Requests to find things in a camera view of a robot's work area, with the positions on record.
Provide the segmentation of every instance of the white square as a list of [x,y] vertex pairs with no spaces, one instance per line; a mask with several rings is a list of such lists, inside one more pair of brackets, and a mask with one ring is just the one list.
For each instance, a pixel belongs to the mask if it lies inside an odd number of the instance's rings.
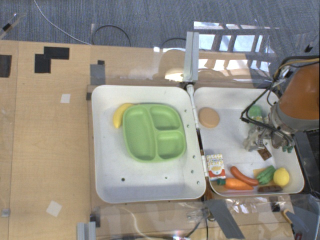
[[46,209],[46,212],[54,217],[58,217],[60,211],[61,211],[62,205],[58,204],[55,201],[51,201],[48,208]]
[[71,94],[62,94],[60,103],[70,103]]

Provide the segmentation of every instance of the gray tape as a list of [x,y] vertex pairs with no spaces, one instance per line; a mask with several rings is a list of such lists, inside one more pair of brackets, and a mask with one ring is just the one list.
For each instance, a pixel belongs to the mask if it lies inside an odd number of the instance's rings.
[[219,224],[226,238],[245,239],[224,200],[211,199],[206,201],[205,204]]
[[106,84],[105,65],[90,65],[90,84],[92,86],[100,86]]

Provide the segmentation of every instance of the green tray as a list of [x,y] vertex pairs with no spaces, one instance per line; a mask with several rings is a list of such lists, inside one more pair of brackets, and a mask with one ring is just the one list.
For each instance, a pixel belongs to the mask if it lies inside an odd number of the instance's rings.
[[129,154],[140,162],[176,159],[186,151],[186,136],[178,112],[162,104],[129,107],[122,119]]

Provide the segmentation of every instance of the orange carrot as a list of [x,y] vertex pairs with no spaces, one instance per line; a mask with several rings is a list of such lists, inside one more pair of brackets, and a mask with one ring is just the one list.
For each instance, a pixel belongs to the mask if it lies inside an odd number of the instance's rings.
[[229,190],[253,190],[254,189],[249,184],[237,178],[226,178],[224,187]]

